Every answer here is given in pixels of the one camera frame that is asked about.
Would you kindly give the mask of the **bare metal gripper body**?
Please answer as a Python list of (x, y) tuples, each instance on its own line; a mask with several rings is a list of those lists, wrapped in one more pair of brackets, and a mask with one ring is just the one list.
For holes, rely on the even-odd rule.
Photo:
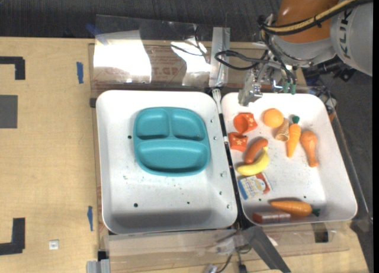
[(260, 63), (245, 76), (244, 90), (247, 93), (282, 92), (285, 73), (277, 63)]

